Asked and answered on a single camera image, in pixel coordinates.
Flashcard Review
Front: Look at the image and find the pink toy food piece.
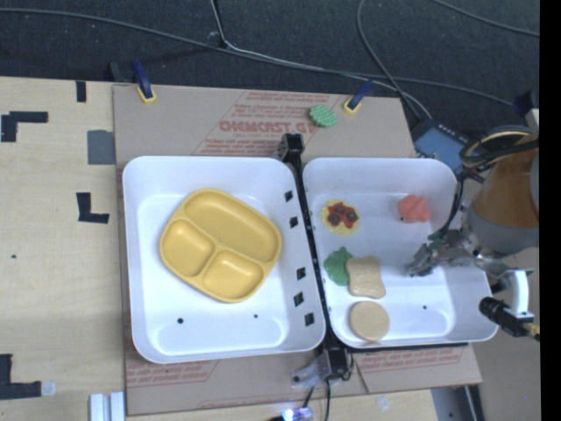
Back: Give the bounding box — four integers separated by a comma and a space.
397, 193, 432, 225

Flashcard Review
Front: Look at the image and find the green toy lettuce leaf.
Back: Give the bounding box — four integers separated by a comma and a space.
323, 246, 354, 288

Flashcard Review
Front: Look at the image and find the thin black rod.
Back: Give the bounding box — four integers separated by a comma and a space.
290, 158, 339, 353

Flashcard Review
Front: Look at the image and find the yellow toy pizza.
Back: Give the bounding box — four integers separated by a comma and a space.
319, 198, 362, 238

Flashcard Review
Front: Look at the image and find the brown cardboard board red print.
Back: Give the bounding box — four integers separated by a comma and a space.
111, 83, 484, 417

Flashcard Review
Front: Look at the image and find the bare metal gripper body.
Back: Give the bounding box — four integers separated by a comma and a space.
430, 229, 506, 279

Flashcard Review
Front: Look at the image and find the round tan toy biscuit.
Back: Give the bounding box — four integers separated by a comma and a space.
347, 300, 391, 343

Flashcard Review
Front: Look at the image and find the black cylinder on white bracket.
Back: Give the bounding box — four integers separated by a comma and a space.
478, 268, 536, 339

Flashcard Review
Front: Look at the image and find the tan toy bread slice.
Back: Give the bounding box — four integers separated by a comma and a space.
344, 254, 387, 300

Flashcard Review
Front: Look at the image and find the yellow divided plate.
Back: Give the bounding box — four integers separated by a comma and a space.
158, 188, 283, 304

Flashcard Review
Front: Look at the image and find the green checked toy food piece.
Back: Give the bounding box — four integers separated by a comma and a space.
308, 104, 340, 129

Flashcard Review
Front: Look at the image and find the white plastic tray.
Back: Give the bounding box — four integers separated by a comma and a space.
302, 156, 501, 350
121, 154, 328, 365

